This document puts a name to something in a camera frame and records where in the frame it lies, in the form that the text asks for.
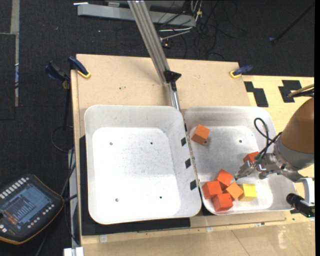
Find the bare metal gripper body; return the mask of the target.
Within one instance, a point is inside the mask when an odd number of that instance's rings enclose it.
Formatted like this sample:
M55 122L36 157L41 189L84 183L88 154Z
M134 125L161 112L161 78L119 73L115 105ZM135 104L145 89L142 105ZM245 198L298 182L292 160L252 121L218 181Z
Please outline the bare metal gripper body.
M267 153L256 166L256 170L257 169L266 169L269 171L269 175L276 174L278 176L284 176L294 183L300 182L303 178L299 173L299 168L294 167L282 156L275 155L274 153Z

